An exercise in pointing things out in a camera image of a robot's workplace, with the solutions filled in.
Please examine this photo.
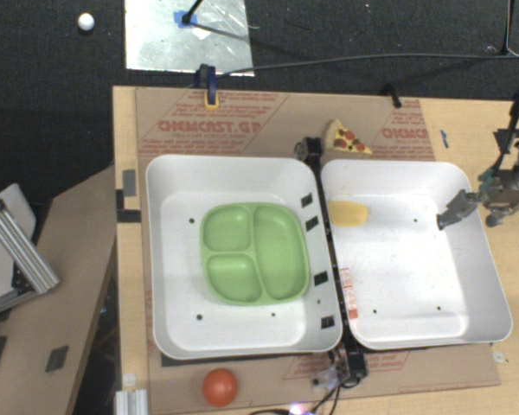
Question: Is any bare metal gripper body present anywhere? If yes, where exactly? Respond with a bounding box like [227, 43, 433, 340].
[475, 168, 519, 216]

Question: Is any white plastic tray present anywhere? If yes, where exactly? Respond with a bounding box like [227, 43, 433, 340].
[319, 158, 515, 352]
[144, 153, 344, 361]

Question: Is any yellow oblong toy food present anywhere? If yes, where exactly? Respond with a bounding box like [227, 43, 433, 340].
[326, 200, 370, 229]

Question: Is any toy pizza slice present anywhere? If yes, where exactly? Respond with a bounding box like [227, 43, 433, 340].
[320, 118, 374, 156]

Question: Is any thin black rod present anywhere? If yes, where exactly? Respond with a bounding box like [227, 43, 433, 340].
[310, 156, 356, 356]

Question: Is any green divided plate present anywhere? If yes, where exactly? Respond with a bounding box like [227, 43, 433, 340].
[199, 201, 311, 307]

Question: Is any brown cardboard board red print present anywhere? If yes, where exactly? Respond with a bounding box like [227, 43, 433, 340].
[134, 86, 503, 398]

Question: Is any red ball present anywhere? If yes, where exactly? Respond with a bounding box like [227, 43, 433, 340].
[201, 367, 240, 408]

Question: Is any black block with thin wires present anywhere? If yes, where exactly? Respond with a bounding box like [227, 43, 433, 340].
[294, 136, 326, 164]
[340, 347, 369, 380]

